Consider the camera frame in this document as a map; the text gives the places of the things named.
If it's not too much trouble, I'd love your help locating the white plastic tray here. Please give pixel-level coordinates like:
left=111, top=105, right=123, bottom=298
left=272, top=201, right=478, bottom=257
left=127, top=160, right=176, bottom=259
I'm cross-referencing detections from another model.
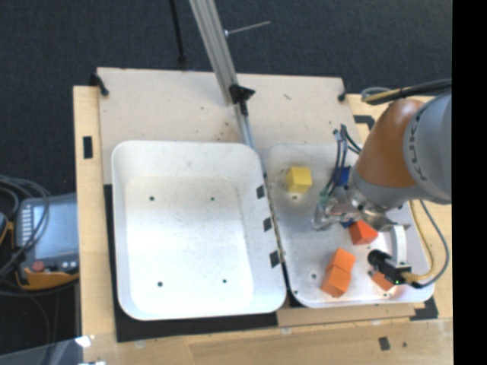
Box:
left=110, top=139, right=288, bottom=322
left=261, top=142, right=436, bottom=309

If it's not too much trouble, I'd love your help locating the black cylinder on white bracket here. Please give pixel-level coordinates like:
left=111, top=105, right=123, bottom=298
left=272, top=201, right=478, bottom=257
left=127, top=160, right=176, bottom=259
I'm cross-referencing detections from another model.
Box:
left=367, top=222, right=413, bottom=287

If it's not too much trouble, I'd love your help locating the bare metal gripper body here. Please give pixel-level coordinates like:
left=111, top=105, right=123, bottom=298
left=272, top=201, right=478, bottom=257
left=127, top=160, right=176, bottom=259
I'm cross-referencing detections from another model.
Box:
left=313, top=194, right=393, bottom=232

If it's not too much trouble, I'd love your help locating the pale wood board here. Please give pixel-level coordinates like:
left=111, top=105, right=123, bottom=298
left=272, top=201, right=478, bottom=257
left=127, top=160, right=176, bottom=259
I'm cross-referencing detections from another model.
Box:
left=96, top=66, right=416, bottom=328

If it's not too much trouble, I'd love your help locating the yellow cube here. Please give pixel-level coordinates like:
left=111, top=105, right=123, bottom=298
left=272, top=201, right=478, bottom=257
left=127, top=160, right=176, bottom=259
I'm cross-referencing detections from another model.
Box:
left=285, top=166, right=314, bottom=195

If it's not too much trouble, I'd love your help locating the orange cube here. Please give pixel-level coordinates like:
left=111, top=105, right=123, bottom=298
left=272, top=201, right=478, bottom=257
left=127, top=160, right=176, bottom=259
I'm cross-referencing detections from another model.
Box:
left=371, top=271, right=397, bottom=293
left=349, top=220, right=380, bottom=246
left=320, top=265, right=352, bottom=298
left=326, top=247, right=358, bottom=274

